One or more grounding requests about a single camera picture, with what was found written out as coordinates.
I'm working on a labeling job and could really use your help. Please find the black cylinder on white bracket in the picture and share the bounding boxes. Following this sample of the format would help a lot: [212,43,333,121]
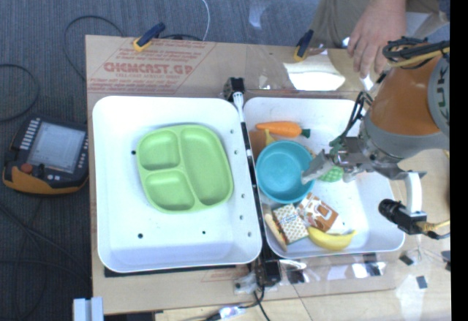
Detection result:
[377,170,429,236]

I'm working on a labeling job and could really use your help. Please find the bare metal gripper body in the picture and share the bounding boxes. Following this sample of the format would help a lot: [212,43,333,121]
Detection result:
[334,135,404,173]

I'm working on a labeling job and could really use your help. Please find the black block with thin wires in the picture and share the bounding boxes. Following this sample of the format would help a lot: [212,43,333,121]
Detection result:
[223,77,246,102]
[254,259,283,287]

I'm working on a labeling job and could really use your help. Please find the thin black and white rod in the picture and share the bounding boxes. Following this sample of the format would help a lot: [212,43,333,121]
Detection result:
[232,91,265,263]

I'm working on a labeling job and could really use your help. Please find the orange carrot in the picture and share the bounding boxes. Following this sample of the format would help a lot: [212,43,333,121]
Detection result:
[254,121,312,140]

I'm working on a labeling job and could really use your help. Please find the white orange patterned packet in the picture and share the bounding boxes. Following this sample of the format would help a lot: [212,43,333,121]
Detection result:
[271,203,310,245]

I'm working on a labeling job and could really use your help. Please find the blue bowl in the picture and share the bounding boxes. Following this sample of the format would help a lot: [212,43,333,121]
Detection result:
[254,140,317,205]

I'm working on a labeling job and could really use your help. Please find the white plastic tray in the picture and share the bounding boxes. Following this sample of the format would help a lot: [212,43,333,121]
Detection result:
[91,94,263,274]
[242,96,407,260]

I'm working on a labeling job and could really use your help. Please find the green divided plate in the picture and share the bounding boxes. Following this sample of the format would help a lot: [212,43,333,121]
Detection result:
[135,124,235,214]

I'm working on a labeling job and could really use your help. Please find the brown cardboard board red print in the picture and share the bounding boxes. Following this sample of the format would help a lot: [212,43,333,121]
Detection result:
[84,34,451,315]

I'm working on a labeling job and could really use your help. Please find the green grapes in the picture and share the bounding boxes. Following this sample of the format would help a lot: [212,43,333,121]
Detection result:
[315,165,345,184]

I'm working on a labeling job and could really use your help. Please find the brown bread slice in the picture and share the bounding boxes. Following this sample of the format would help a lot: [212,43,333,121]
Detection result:
[249,129,268,160]

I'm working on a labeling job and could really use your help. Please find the toy sandwich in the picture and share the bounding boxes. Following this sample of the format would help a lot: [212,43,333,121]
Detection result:
[263,213,289,253]

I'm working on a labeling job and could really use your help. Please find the person's hand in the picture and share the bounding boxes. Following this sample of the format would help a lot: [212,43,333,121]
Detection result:
[346,0,407,80]

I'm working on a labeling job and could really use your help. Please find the orange and white carton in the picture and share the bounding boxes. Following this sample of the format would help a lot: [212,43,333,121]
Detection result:
[296,192,345,235]

